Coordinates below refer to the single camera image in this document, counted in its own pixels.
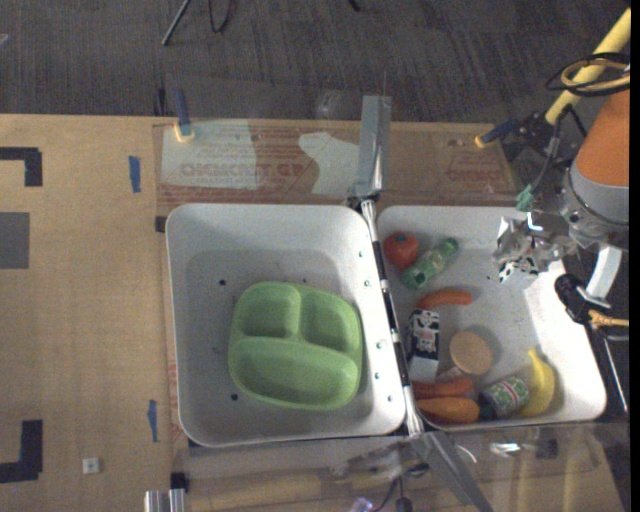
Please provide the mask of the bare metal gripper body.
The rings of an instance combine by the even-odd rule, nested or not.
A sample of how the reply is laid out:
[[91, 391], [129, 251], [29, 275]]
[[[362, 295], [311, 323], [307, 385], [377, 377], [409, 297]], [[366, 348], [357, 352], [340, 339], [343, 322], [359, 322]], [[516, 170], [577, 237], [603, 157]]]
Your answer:
[[602, 241], [602, 223], [578, 212], [561, 215], [533, 210], [527, 213], [527, 233], [552, 243], [557, 261], [579, 249], [595, 250]]

